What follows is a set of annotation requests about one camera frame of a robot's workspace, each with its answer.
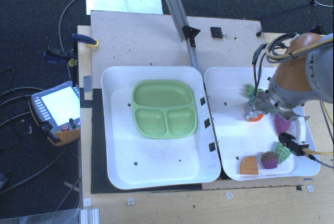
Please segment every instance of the black clamp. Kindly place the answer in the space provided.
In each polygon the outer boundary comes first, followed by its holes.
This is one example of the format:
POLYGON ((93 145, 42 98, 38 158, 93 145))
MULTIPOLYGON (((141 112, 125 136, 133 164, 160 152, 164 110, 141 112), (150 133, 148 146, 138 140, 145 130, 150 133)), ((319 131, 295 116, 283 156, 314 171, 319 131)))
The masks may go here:
POLYGON ((189 39, 190 41, 190 46, 192 48, 195 48, 196 47, 196 44, 195 44, 195 36, 198 35, 198 33, 200 33, 200 30, 199 29, 196 29, 196 28, 193 28, 193 27, 190 27, 190 26, 184 26, 182 28, 182 31, 183 31, 183 35, 186 39, 189 39))
POLYGON ((43 57, 47 63, 51 64, 68 63, 68 62, 75 63, 75 61, 78 59, 77 55, 73 52, 61 51, 51 46, 48 46, 46 48, 43 57))

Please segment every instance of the wooden table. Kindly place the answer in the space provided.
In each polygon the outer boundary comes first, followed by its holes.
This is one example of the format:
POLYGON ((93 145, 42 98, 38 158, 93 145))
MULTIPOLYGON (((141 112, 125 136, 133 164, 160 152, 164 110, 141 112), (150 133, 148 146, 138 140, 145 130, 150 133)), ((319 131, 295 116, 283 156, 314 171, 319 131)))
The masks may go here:
MULTIPOLYGON (((90 35, 91 27, 79 26, 78 32, 90 35)), ((279 34, 263 33, 261 38, 271 41, 279 34)), ((79 43, 79 84, 92 75, 92 49, 79 43)), ((85 99, 92 98, 85 92, 85 99)), ((328 104, 333 115, 333 106, 328 104)), ((308 124, 318 151, 333 151, 318 101, 305 107, 310 115, 308 124)), ((100 223, 333 223, 334 173, 325 167, 316 176, 280 178, 277 181, 240 184, 232 180, 216 181, 199 191, 133 192, 91 194, 91 138, 92 109, 81 109, 81 172, 82 198, 91 199, 88 208, 99 208, 100 223), (135 205, 127 204, 128 198, 135 205)), ((333 156, 321 156, 321 161, 333 165, 333 156)))

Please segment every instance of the green divided plate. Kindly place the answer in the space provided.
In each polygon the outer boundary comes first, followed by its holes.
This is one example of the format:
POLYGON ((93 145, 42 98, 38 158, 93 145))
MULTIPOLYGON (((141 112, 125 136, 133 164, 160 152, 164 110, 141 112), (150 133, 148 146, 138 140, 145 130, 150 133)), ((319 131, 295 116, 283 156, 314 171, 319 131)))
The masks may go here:
POLYGON ((132 92, 132 108, 138 131, 149 138, 182 138, 197 127, 193 92, 180 81, 139 83, 132 92))

